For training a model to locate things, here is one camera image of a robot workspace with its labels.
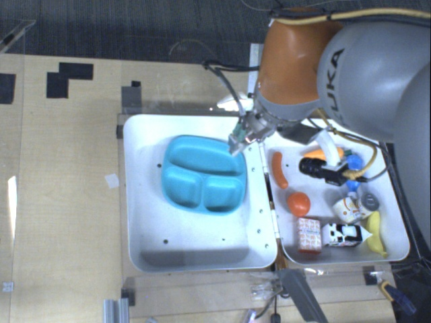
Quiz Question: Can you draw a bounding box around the orange and white carton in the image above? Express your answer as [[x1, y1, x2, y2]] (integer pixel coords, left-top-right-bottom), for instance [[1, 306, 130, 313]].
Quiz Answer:
[[296, 217, 323, 254]]

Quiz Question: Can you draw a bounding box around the white plastic tray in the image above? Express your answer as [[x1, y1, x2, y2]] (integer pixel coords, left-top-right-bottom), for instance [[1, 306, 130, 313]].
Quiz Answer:
[[122, 113, 279, 274], [259, 117, 411, 266]]

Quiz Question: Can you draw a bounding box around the white and orange cup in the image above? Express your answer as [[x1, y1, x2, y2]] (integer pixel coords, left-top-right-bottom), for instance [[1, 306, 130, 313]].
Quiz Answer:
[[332, 196, 363, 225]]

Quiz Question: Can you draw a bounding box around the black and white milk carton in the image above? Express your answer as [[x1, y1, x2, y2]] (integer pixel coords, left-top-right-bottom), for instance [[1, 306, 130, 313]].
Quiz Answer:
[[321, 222, 373, 248]]

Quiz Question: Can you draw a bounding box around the small grey can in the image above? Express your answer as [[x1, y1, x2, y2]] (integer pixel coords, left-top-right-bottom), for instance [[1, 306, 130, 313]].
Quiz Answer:
[[358, 192, 382, 213]]

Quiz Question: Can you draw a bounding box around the yellow banana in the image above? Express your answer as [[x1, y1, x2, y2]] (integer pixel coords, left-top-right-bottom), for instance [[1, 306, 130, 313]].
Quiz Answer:
[[366, 211, 389, 259]]

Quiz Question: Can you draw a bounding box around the orange sausage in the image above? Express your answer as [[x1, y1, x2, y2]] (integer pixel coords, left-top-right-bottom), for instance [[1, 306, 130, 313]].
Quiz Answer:
[[271, 151, 290, 190]]

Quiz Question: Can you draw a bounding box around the red orange ball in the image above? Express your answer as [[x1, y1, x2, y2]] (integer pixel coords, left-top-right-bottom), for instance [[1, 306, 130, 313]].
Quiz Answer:
[[286, 191, 312, 218]]

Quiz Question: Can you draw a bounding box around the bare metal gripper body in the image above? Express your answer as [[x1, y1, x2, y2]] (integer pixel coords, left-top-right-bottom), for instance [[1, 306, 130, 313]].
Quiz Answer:
[[240, 111, 281, 144]]

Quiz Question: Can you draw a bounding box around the blue round toy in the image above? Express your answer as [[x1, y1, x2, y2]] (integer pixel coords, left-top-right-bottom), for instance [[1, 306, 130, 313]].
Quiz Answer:
[[345, 153, 366, 194]]

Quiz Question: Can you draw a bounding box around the thin black and white rod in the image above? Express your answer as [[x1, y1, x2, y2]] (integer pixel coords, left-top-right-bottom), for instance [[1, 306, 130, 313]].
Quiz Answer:
[[263, 166, 281, 240]]

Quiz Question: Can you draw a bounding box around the orange carrot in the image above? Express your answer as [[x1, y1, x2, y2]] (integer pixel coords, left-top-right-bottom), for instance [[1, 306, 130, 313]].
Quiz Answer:
[[302, 147, 345, 161]]

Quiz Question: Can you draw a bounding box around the blue divided plate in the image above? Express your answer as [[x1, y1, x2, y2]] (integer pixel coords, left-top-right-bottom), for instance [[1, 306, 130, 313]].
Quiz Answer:
[[160, 134, 248, 217]]

